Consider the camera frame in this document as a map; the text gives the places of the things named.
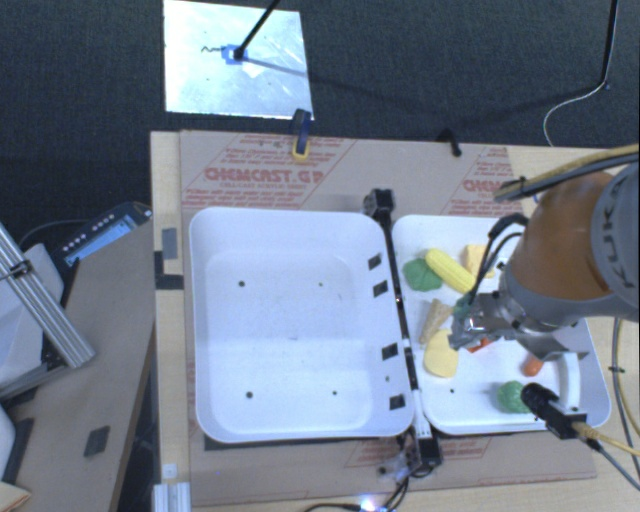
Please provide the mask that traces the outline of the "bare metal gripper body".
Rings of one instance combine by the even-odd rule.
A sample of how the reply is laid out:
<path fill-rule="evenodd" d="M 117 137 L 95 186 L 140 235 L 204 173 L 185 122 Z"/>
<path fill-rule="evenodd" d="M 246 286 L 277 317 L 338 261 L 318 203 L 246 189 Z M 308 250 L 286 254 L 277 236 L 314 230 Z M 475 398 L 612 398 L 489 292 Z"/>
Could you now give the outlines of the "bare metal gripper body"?
<path fill-rule="evenodd" d="M 491 341 L 525 340 L 534 336 L 528 324 L 529 317 L 519 303 L 509 295 L 494 291 L 475 297 L 471 308 L 471 326 L 486 326 Z"/>

